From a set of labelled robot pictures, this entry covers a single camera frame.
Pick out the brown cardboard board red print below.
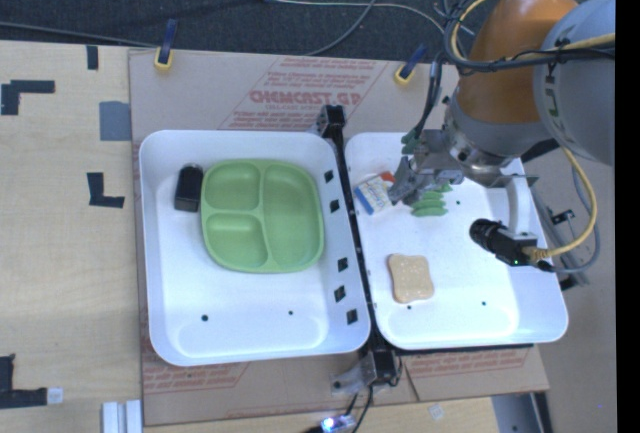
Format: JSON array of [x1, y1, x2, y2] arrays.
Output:
[[127, 48, 551, 427]]

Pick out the black block with thin wires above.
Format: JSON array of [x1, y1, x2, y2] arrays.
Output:
[[318, 104, 348, 140], [365, 348, 402, 385]]

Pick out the white plastic tray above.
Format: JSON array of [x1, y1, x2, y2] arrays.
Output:
[[344, 131, 570, 352], [138, 129, 372, 368]]

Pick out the tan toy bread slice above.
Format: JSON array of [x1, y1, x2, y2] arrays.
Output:
[[386, 253, 436, 306]]

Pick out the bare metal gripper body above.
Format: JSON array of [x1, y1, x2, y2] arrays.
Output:
[[408, 128, 512, 187]]

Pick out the small black box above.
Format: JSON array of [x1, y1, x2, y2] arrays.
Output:
[[173, 163, 205, 213]]

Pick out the thin black rod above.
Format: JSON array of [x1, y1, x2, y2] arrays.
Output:
[[331, 134, 383, 353]]

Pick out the black cylinder on white bracket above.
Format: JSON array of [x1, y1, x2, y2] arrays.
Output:
[[468, 173, 542, 268]]

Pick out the green divided plate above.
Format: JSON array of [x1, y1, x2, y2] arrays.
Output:
[[199, 159, 326, 275]]

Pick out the small blue and white carton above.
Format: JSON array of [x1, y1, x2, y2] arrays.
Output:
[[353, 170, 399, 217]]

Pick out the green ridged toy vegetable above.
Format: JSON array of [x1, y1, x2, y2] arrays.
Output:
[[409, 183, 454, 219]]

